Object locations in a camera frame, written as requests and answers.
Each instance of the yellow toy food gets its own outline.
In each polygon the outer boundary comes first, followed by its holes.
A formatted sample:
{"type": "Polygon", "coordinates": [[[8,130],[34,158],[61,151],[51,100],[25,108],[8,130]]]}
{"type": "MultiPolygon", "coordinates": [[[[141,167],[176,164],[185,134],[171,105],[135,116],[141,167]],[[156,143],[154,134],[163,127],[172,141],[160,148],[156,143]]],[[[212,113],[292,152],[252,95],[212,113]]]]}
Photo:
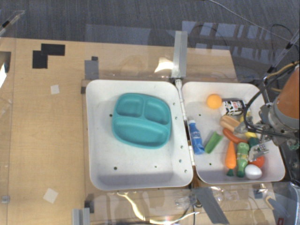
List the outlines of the yellow toy food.
{"type": "MultiPolygon", "coordinates": [[[[242,122],[243,120],[244,120],[244,117],[241,116],[240,122],[242,122]]],[[[245,136],[246,136],[247,138],[250,138],[250,137],[257,137],[256,134],[255,134],[255,133],[252,133],[252,132],[246,132],[246,133],[245,133],[245,136]]]]}
{"type": "Polygon", "coordinates": [[[218,94],[211,94],[206,99],[209,108],[217,109],[222,105],[222,98],[218,94]]]}

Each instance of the cable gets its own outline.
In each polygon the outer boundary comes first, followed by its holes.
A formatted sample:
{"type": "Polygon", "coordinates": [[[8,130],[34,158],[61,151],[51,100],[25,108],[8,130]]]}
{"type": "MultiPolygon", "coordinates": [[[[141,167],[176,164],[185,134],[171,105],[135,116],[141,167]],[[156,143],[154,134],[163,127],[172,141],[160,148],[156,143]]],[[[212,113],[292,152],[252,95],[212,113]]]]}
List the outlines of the cable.
{"type": "MultiPolygon", "coordinates": [[[[292,36],[292,37],[294,36],[294,34],[292,33],[292,31],[291,31],[288,27],[286,27],[286,26],[284,26],[284,25],[282,25],[282,24],[279,24],[279,23],[273,24],[272,27],[271,27],[271,30],[270,30],[270,31],[271,31],[272,50],[274,50],[274,44],[273,44],[273,39],[272,39],[272,35],[273,35],[272,30],[273,30],[273,28],[274,28],[275,26],[283,27],[283,28],[287,29],[287,30],[290,32],[291,36],[292,36]]],[[[295,48],[297,49],[297,52],[299,53],[299,46],[298,46],[297,44],[295,44],[295,43],[294,43],[294,45],[295,45],[295,48]]]]}
{"type": "MultiPolygon", "coordinates": [[[[275,75],[277,75],[277,74],[283,72],[283,71],[284,71],[285,69],[287,69],[287,68],[294,67],[294,66],[296,66],[298,63],[299,63],[299,61],[296,61],[296,62],[292,62],[292,63],[290,63],[290,64],[288,64],[288,65],[285,65],[284,67],[282,67],[282,68],[281,68],[280,70],[278,70],[277,72],[269,74],[269,75],[266,77],[266,79],[269,79],[270,77],[275,76],[275,75]]],[[[275,91],[275,92],[281,92],[281,89],[277,89],[277,88],[271,88],[271,90],[272,90],[272,91],[275,91]]]]}
{"type": "Polygon", "coordinates": [[[283,68],[281,68],[281,69],[278,70],[277,72],[269,74],[269,75],[266,77],[266,79],[269,79],[269,78],[272,77],[272,76],[275,76],[275,75],[277,75],[277,74],[282,73],[282,72],[283,72],[284,70],[286,70],[287,68],[295,67],[298,63],[299,63],[299,60],[296,61],[296,62],[291,62],[290,64],[285,65],[283,68]]]}
{"type": "Polygon", "coordinates": [[[230,10],[230,9],[227,8],[227,7],[225,7],[225,6],[222,5],[221,3],[218,3],[218,2],[216,2],[216,1],[214,1],[214,0],[208,0],[208,1],[211,1],[212,3],[215,3],[215,4],[219,5],[219,6],[221,6],[222,8],[226,9],[228,12],[230,12],[230,13],[232,13],[232,14],[238,16],[239,18],[241,18],[241,19],[247,21],[248,23],[250,23],[250,24],[252,24],[252,25],[254,25],[254,26],[256,26],[256,27],[258,27],[258,28],[260,28],[260,29],[262,29],[262,30],[264,30],[264,31],[267,31],[267,32],[269,32],[270,34],[273,34],[274,36],[276,36],[276,37],[278,37],[278,38],[281,38],[281,39],[283,39],[283,40],[285,40],[285,41],[287,41],[287,42],[290,42],[288,39],[286,39],[286,38],[284,38],[284,37],[282,37],[282,36],[279,36],[279,35],[277,35],[277,34],[275,34],[275,33],[272,33],[271,31],[269,31],[269,30],[267,30],[267,29],[265,29],[265,28],[263,28],[263,27],[257,25],[256,23],[254,23],[254,22],[248,20],[247,18],[245,18],[245,17],[243,17],[243,16],[241,16],[241,15],[239,15],[239,14],[233,12],[232,10],[230,10]]]}
{"type": "Polygon", "coordinates": [[[271,88],[271,90],[274,91],[274,92],[281,92],[282,91],[282,89],[278,89],[278,88],[271,88]]]}
{"type": "MultiPolygon", "coordinates": [[[[294,67],[290,67],[289,69],[283,71],[283,73],[287,73],[290,70],[294,70],[294,67]]],[[[266,86],[264,86],[263,89],[261,89],[258,93],[256,93],[250,99],[250,101],[248,102],[248,104],[246,105],[245,110],[244,110],[244,114],[243,114],[244,122],[245,122],[246,128],[247,128],[247,130],[249,132],[259,133],[259,134],[263,134],[263,135],[284,137],[284,138],[292,138],[292,139],[296,139],[296,140],[299,141],[299,138],[295,138],[295,137],[290,136],[290,135],[284,135],[284,134],[280,134],[280,133],[276,133],[276,132],[270,132],[270,131],[265,131],[265,130],[256,128],[252,124],[249,124],[248,121],[247,121],[247,119],[246,119],[247,111],[248,111],[249,107],[251,106],[251,104],[258,98],[259,95],[262,94],[262,92],[264,92],[271,84],[273,84],[273,82],[275,82],[281,75],[283,75],[283,74],[280,73],[280,74],[275,75],[275,77],[271,81],[269,81],[269,83],[266,86]]]]}

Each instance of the white egg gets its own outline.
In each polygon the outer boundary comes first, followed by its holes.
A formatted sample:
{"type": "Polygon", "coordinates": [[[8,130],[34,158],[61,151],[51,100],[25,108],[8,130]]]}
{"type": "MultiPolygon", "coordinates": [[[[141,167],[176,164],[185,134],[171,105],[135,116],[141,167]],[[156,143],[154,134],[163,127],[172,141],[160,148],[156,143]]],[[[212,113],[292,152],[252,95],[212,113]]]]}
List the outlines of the white egg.
{"type": "Polygon", "coordinates": [[[258,166],[249,164],[245,167],[245,175],[250,180],[259,179],[262,176],[262,171],[258,166]]]}

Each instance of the orange carrot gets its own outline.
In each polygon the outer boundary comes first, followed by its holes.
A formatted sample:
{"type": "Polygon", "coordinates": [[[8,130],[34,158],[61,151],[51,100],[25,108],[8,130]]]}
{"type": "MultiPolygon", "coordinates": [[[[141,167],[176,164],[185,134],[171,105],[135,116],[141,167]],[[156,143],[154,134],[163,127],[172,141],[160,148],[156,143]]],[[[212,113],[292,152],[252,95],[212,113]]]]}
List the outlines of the orange carrot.
{"type": "Polygon", "coordinates": [[[229,169],[227,176],[233,176],[233,169],[236,167],[236,154],[233,141],[230,141],[227,148],[225,165],[229,169]]]}

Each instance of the black square marker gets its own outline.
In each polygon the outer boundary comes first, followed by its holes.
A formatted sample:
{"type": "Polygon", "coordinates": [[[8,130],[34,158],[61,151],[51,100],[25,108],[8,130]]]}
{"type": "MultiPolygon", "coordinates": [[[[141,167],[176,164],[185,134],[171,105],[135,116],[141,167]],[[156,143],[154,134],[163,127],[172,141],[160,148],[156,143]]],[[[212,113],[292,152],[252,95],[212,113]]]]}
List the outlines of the black square marker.
{"type": "Polygon", "coordinates": [[[43,55],[41,51],[33,51],[32,68],[48,68],[47,61],[47,55],[43,55]]]}
{"type": "Polygon", "coordinates": [[[86,91],[86,87],[81,87],[80,93],[81,93],[81,94],[85,94],[85,91],[86,91]]]}
{"type": "Polygon", "coordinates": [[[0,51],[0,68],[1,68],[2,64],[4,64],[5,73],[9,72],[10,58],[11,58],[11,52],[0,51]]]}
{"type": "Polygon", "coordinates": [[[43,44],[42,43],[42,54],[43,55],[65,56],[65,45],[43,44]]]}

